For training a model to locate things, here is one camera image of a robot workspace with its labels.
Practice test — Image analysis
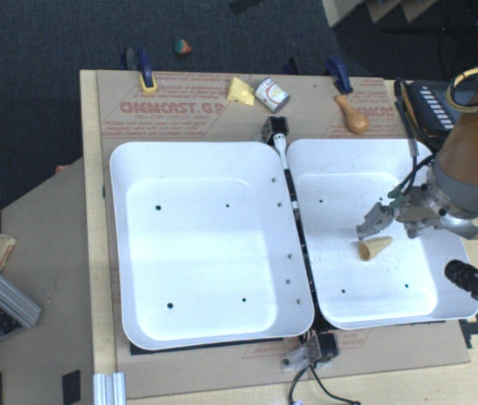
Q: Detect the white can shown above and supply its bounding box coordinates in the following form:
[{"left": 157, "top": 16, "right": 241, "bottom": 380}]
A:
[{"left": 254, "top": 77, "right": 291, "bottom": 114}]

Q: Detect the beige ice cream cone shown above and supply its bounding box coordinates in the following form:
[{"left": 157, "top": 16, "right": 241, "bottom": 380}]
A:
[{"left": 357, "top": 235, "right": 394, "bottom": 262}]

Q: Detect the thin black and white rod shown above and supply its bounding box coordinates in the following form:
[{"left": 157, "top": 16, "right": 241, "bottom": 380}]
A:
[{"left": 273, "top": 134, "right": 321, "bottom": 333}]

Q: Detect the yellow cheese wedge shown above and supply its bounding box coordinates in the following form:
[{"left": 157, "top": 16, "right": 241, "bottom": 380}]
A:
[{"left": 226, "top": 76, "right": 257, "bottom": 107}]

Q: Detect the white plastic tray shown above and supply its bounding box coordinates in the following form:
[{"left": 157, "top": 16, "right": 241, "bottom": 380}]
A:
[
  {"left": 285, "top": 138, "right": 478, "bottom": 331},
  {"left": 109, "top": 141, "right": 316, "bottom": 351}
]

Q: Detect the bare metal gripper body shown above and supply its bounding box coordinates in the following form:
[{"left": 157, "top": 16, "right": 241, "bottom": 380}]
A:
[{"left": 384, "top": 186, "right": 478, "bottom": 240}]

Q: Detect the tan chicken drumstick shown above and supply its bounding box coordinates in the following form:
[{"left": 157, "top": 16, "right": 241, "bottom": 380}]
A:
[{"left": 334, "top": 94, "right": 371, "bottom": 135}]

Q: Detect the black cylinder on white bracket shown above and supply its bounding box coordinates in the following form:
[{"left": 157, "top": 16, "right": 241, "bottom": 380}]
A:
[{"left": 444, "top": 229, "right": 478, "bottom": 307}]

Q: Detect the brown cardboard board red print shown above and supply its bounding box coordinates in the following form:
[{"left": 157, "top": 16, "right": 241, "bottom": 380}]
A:
[{"left": 95, "top": 69, "right": 472, "bottom": 400}]

